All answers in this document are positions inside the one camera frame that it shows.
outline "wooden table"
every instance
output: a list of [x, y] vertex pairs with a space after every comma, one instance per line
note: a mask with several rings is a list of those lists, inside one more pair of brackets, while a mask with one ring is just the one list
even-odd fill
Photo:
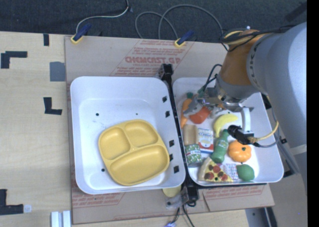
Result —
[[[49, 64], [65, 62], [64, 35], [0, 32], [0, 52], [27, 51], [0, 69], [0, 189], [7, 205], [31, 205], [30, 213], [0, 216], [0, 227], [50, 226], [50, 213], [70, 211], [70, 156], [66, 83], [51, 82]], [[45, 114], [44, 97], [61, 115]], [[191, 214], [199, 226], [247, 227], [245, 210]], [[165, 226], [172, 217], [81, 225], [91, 227]], [[179, 227], [190, 226], [180, 216]]]

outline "pizza slice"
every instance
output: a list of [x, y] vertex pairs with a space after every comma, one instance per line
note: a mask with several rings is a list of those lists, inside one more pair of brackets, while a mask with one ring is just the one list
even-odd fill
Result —
[[207, 182], [233, 182], [231, 177], [227, 175], [210, 157], [201, 165], [198, 171], [198, 180]]

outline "cardboard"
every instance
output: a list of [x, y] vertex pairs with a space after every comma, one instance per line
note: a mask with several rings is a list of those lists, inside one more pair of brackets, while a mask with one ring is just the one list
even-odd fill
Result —
[[[225, 55], [226, 50], [216, 43], [186, 42], [176, 48], [166, 40], [87, 36], [74, 45], [70, 36], [65, 37], [73, 224], [173, 216], [175, 209], [166, 208], [162, 190], [89, 195], [77, 187], [72, 164], [71, 82], [80, 76], [159, 76], [163, 63], [173, 65], [173, 82], [181, 77], [207, 77]], [[200, 189], [199, 195], [196, 206], [187, 208], [190, 214], [274, 205], [267, 184]]]

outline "white tray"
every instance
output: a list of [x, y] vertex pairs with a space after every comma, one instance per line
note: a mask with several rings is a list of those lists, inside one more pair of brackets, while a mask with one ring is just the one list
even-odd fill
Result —
[[[168, 89], [161, 80], [79, 77], [71, 83], [70, 92], [75, 177], [83, 192], [106, 194], [172, 188], [182, 184], [185, 168], [181, 148]], [[138, 185], [122, 186], [108, 174], [99, 152], [98, 138], [105, 129], [134, 119], [143, 119], [155, 127], [172, 160], [168, 169], [157, 177]]]
[[[180, 78], [173, 84], [174, 99], [177, 107], [177, 113], [180, 117], [181, 107], [183, 101], [186, 99], [186, 93], [193, 92], [194, 94], [205, 84], [207, 78]], [[209, 84], [208, 87], [214, 87], [214, 81]], [[269, 134], [272, 131], [265, 106], [260, 93], [255, 93], [244, 101], [243, 106], [254, 107], [254, 110], [250, 113], [251, 118], [251, 130], [254, 132], [255, 137], [262, 137]], [[225, 114], [228, 111], [219, 112], [213, 119], [206, 119], [202, 124], [197, 125], [198, 128], [213, 130], [213, 122], [219, 115]], [[240, 113], [233, 113], [239, 118], [234, 125], [242, 126], [242, 117]], [[275, 141], [274, 136], [271, 136], [265, 140], [260, 141], [261, 145], [269, 145]], [[212, 183], [198, 181], [197, 174], [199, 167], [190, 167], [188, 172], [193, 181], [201, 186], [220, 186], [220, 185], [242, 185], [242, 184], [264, 184], [278, 182], [283, 174], [284, 168], [280, 158], [277, 145], [270, 148], [257, 148], [252, 147], [252, 157], [245, 162], [250, 165], [255, 172], [255, 179], [250, 182], [245, 182], [240, 179], [235, 180], [233, 183]], [[202, 154], [203, 158], [206, 158], [208, 154]], [[238, 165], [229, 156], [225, 156], [223, 164]]]

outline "green can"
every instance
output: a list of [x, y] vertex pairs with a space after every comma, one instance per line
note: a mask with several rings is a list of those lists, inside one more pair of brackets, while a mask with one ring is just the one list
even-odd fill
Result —
[[203, 159], [200, 154], [200, 147], [198, 144], [185, 146], [187, 165], [190, 168], [198, 167], [202, 164]]

